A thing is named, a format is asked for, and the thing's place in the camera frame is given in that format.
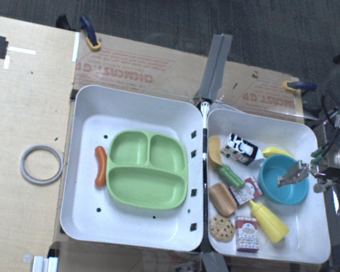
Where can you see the yellow banana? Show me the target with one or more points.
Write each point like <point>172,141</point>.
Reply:
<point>274,150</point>

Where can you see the white tape roll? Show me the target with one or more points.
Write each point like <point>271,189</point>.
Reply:
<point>23,165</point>

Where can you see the thin black and white rod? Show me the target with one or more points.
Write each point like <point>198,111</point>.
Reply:
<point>205,144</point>

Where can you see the tan chocolate chip biscuit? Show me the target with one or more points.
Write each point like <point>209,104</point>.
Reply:
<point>221,228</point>

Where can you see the yellow mustard bottle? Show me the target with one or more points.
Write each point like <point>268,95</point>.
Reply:
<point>270,223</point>

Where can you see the red and white carton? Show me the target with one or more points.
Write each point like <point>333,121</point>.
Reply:
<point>247,234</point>
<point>246,191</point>

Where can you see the blue bowl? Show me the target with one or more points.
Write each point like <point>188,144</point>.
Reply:
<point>270,185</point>

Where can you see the green divided plate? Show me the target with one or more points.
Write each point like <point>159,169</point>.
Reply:
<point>145,186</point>

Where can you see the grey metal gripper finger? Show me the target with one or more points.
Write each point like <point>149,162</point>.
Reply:
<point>297,167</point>
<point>289,180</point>

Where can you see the white plastic tray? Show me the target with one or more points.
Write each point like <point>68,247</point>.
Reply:
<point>309,231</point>
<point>128,222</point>

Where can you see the black and white carton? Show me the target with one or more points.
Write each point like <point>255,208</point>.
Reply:
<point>240,148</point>

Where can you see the orange sausage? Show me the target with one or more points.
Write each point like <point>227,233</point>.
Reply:
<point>101,169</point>

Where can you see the brown cardboard board red print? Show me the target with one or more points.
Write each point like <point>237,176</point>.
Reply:
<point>168,73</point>

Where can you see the brown hot dog bun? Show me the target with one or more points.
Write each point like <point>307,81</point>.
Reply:
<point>222,199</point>

